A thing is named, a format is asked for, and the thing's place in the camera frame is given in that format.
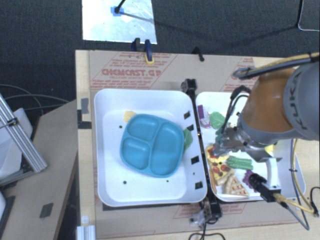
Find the black floor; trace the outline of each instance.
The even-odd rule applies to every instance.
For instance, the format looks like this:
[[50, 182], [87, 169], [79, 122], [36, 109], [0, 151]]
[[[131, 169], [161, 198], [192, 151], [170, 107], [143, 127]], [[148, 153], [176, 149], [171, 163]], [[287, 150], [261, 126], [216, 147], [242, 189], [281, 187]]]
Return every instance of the black floor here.
[[[188, 54], [198, 46], [204, 54], [262, 57], [317, 52], [319, 32], [295, 26], [299, 2], [152, 0], [158, 42], [152, 49]], [[319, 29], [319, 11], [320, 0], [305, 0], [301, 26]], [[129, 51], [130, 45], [82, 40], [82, 0], [0, 0], [0, 84], [71, 101], [76, 98], [77, 49]], [[0, 93], [4, 97], [22, 94], [4, 86]], [[40, 101], [43, 106], [61, 104], [45, 98]], [[39, 107], [28, 97], [8, 103], [13, 110]], [[33, 124], [41, 115], [39, 109], [27, 113]], [[72, 205], [66, 214], [74, 214]]]

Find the blue plate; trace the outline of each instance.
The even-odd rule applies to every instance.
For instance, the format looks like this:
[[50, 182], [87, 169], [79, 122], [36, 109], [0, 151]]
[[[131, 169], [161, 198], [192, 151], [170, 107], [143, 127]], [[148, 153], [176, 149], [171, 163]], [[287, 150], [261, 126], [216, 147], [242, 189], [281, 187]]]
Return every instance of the blue plate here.
[[166, 119], [138, 114], [130, 119], [121, 140], [120, 156], [132, 169], [155, 177], [169, 177], [184, 152], [182, 129]]

